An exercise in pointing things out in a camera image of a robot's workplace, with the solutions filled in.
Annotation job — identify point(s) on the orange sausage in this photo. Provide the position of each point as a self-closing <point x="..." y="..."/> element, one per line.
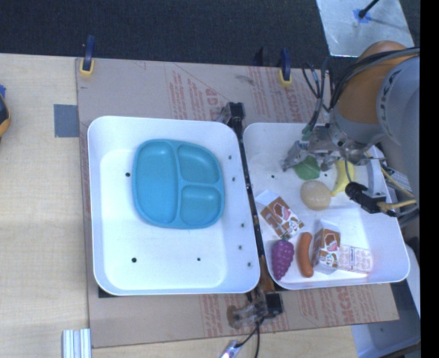
<point x="305" y="254"/>

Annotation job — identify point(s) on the yellow banana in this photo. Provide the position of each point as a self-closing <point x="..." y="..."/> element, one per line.
<point x="344" y="179"/>

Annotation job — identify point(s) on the blue divided plate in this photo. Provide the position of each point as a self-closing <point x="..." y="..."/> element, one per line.
<point x="156" y="185"/>

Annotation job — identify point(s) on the green toy lettuce leaf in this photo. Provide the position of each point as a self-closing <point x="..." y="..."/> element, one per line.
<point x="306" y="170"/>

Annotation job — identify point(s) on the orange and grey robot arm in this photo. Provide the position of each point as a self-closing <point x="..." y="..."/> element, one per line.
<point x="365" y="95"/>

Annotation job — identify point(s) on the brown cardboard board red print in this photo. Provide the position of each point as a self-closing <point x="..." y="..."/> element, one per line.
<point x="159" y="88"/>

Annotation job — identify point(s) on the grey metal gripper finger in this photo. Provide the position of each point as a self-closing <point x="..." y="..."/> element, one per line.
<point x="293" y="156"/>
<point x="326" y="161"/>

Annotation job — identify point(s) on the white plastic tray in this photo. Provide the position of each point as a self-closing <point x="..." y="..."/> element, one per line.
<point x="383" y="237"/>
<point x="167" y="259"/>

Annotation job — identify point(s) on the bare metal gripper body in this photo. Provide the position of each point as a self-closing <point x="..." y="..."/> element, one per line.
<point x="326" y="140"/>

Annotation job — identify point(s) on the white and red carton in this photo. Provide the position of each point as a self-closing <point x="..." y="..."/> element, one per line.
<point x="355" y="259"/>

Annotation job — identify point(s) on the black cylinder on white bracket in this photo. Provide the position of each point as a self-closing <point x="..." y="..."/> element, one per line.
<point x="369" y="200"/>

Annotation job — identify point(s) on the brown and white carton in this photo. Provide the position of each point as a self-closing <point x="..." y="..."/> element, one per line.
<point x="279" y="215"/>
<point x="326" y="250"/>

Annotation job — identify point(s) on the beige toy egg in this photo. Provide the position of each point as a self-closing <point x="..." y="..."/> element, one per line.
<point x="315" y="195"/>

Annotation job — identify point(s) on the purple grapes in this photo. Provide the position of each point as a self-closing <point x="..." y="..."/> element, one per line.
<point x="282" y="257"/>

